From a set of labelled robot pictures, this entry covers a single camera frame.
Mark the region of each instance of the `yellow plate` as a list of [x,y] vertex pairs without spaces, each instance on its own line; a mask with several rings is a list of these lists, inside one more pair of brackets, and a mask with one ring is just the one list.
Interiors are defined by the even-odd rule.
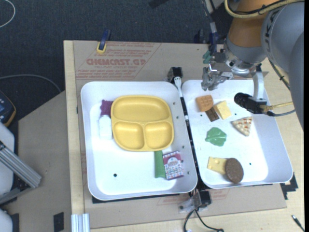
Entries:
[[112,133],[117,144],[131,151],[157,151],[174,140],[169,105],[147,95],[118,97],[111,109]]

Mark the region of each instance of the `toy hamburger patty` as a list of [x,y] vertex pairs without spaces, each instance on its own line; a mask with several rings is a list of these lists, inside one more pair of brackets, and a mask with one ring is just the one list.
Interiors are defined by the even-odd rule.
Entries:
[[237,184],[243,179],[243,168],[241,163],[235,158],[229,158],[225,163],[225,173],[227,178]]

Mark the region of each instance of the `pizza slice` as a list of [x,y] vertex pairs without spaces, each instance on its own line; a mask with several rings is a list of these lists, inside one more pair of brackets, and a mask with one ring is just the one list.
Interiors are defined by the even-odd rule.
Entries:
[[232,124],[242,134],[244,134],[245,136],[249,136],[251,124],[252,124],[252,117],[245,117],[245,118],[232,121]]

